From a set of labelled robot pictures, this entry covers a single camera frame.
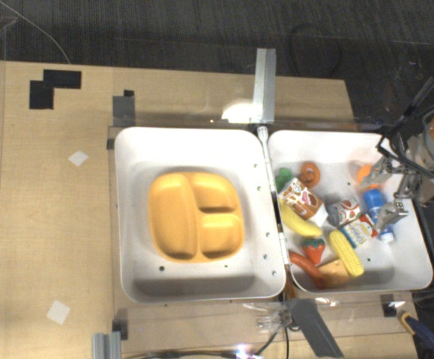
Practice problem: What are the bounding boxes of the white and brown carton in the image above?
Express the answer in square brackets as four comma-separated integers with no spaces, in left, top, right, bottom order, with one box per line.
[277,177,328,227]

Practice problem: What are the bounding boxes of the white plastic tray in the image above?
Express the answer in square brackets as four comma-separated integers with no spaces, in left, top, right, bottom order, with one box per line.
[267,129,434,295]
[113,126,287,304]

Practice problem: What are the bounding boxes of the red strawberry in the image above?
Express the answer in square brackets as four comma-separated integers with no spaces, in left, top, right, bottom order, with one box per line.
[300,236,327,266]

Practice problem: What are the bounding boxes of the red and white can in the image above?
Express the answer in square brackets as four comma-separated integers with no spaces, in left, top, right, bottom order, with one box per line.
[326,197,362,227]

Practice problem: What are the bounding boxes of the orange divided plate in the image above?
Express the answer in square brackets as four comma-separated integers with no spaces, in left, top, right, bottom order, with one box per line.
[147,171,246,265]

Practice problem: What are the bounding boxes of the yellow banana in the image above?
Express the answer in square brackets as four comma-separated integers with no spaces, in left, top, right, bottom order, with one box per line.
[278,197,323,238]

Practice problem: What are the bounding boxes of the brown doughnut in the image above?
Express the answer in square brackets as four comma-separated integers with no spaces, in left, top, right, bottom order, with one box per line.
[299,161,323,188]

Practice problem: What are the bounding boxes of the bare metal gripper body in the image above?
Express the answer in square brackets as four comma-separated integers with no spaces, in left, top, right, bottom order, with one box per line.
[395,135,434,205]

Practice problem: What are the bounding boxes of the blue bottle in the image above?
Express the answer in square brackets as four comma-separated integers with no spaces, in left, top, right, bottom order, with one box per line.
[362,185,395,244]

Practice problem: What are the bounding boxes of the red sausage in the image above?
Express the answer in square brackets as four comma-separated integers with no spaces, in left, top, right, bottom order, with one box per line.
[288,251,326,289]

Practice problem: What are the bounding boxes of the green broccoli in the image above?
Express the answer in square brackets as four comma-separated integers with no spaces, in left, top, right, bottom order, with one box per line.
[275,167,294,192]

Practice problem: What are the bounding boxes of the tan bread piece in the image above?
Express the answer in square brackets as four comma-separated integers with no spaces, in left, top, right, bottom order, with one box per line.
[317,258,351,289]

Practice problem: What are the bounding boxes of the yellow corn cob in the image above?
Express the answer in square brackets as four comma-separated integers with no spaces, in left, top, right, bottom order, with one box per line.
[328,229,365,279]

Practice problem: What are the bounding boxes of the orange round fruit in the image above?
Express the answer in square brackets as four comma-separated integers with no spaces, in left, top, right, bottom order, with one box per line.
[355,163,375,184]

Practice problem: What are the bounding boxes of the blue and red packet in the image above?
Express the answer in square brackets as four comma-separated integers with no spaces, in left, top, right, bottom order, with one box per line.
[339,213,380,249]

